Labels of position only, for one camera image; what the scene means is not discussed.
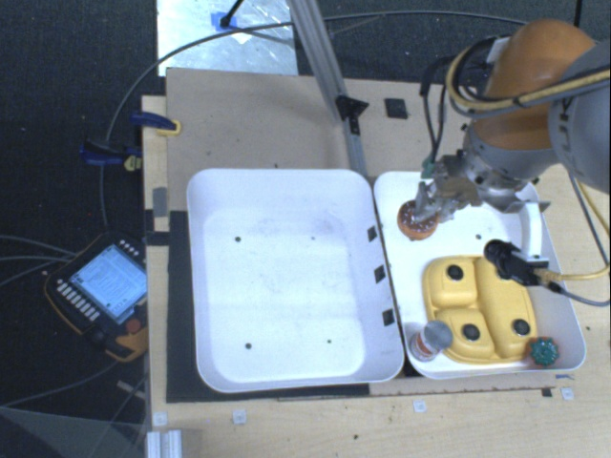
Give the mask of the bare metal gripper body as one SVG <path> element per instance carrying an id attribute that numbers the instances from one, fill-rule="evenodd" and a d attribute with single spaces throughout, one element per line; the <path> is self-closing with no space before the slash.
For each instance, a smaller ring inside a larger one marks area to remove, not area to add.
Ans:
<path id="1" fill-rule="evenodd" d="M 479 156 L 459 154 L 442 156 L 432 167 L 431 211 L 442 202 L 453 205 L 453 212 L 484 203 L 502 214 L 516 214 L 529 202 L 544 212 L 550 202 L 519 195 L 528 185 L 491 168 Z"/>

